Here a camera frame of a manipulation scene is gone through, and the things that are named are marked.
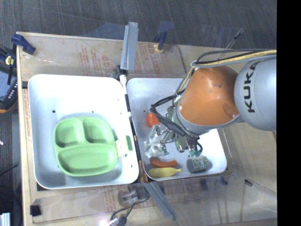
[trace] red sausage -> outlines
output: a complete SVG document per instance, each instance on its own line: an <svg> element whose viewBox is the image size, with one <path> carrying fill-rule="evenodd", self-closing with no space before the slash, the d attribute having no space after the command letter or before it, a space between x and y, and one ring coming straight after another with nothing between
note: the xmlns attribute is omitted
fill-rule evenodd
<svg viewBox="0 0 301 226"><path fill-rule="evenodd" d="M178 165L178 162L176 160L172 161L160 161L154 157L150 159L151 165L157 167L157 168L173 168Z"/></svg>

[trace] dark floor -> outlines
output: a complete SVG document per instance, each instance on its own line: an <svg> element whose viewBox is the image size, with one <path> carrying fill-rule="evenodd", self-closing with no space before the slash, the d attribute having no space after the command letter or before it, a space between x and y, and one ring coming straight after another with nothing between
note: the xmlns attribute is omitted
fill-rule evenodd
<svg viewBox="0 0 301 226"><path fill-rule="evenodd" d="M0 16L0 44L9 48L16 31L122 40L129 21L139 24L139 41L167 32L166 43L225 48L243 29L232 48L277 47L277 0L0 0ZM0 172L13 166L14 110L0 114ZM0 176L8 212L13 170Z"/></svg>

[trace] green divided tray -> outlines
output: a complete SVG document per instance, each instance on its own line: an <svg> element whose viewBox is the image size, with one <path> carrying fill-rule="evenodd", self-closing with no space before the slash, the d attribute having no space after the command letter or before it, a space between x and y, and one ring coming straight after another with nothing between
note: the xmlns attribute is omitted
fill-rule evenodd
<svg viewBox="0 0 301 226"><path fill-rule="evenodd" d="M118 161L111 127L96 117L73 117L58 122L54 147L59 168L73 177L111 171Z"/></svg>

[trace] white tray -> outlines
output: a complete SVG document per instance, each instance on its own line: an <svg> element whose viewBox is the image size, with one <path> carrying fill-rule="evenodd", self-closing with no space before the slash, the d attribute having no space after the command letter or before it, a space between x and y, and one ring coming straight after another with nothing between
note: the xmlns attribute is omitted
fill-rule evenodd
<svg viewBox="0 0 301 226"><path fill-rule="evenodd" d="M131 79L127 84L127 93L131 107L131 114L138 139L139 149L142 157L142 162L146 173L153 166L150 164L150 159L145 155L144 141L150 132L147 126L146 116L150 112L151 104L156 103L160 99L166 98L174 94L182 79L146 79L135 78ZM157 111L161 115L166 114L166 109L170 103L163 104L157 107ZM202 155L206 156L210 161L210 166L207 170L200 173L190 173L186 167L186 162L189 159L189 152L180 153L176 150L174 143L166 145L169 154L159 156L162 161L177 160L178 167L182 168L182 172L178 172L171 177L151 178L156 181L190 178L204 175L220 174L227 168L227 159L223 146L216 129L200 136L199 143L203 146Z"/></svg>
<svg viewBox="0 0 301 226"><path fill-rule="evenodd" d="M113 78L45 75L33 76L28 83L32 122L34 173L47 189L130 184L139 167L122 85ZM70 177L57 165L53 143L55 125L75 116L95 116L108 122L116 139L131 137L133 151L118 159L107 173Z"/></svg>

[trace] tin can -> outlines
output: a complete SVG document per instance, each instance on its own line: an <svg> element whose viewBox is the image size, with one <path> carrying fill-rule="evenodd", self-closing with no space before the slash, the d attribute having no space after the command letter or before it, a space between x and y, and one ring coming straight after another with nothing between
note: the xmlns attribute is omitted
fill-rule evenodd
<svg viewBox="0 0 301 226"><path fill-rule="evenodd" d="M209 166L209 160L205 156L199 156L195 158L189 158L187 160L187 168L191 173L201 172L206 170Z"/></svg>

